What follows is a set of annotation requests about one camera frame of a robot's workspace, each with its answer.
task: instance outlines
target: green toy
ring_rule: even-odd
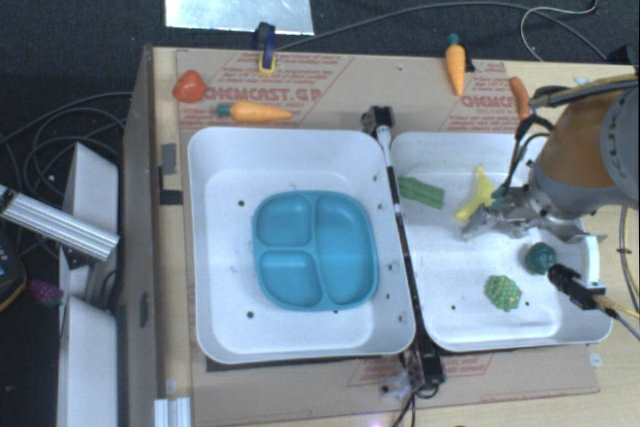
[[[444,190],[417,180],[416,178],[398,178],[398,189],[403,198],[419,201],[433,208],[442,208]]]
[[[487,281],[484,293],[496,308],[506,312],[517,308],[520,296],[522,296],[518,285],[507,276],[491,276]]]
[[[534,274],[546,274],[556,263],[556,251],[549,244],[538,242],[524,255],[524,265]]]

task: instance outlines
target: toy carrot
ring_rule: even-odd
[[[280,121],[290,119],[292,112],[271,107],[270,105],[262,105],[260,103],[247,102],[241,100],[233,105],[218,105],[218,116],[231,115],[236,121],[246,123],[263,123],[265,121]]]
[[[173,96],[180,102],[195,103],[204,96],[206,90],[207,85],[200,74],[195,70],[187,70],[173,86]]]
[[[513,99],[516,101],[516,112],[520,121],[524,121],[531,116],[531,107],[529,107],[529,93],[527,88],[518,77],[511,77],[509,79],[509,87],[513,94]]]
[[[451,80],[455,94],[460,96],[464,91],[466,52],[464,47],[459,43],[460,38],[458,38],[457,34],[449,34],[447,41],[449,42],[449,46],[445,53],[445,60],[447,63],[447,71],[449,72],[449,80]]]

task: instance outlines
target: blue clamp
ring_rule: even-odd
[[[266,22],[260,22],[258,28],[253,33],[253,48],[260,50],[260,72],[270,75],[275,71],[275,43],[276,28]]]

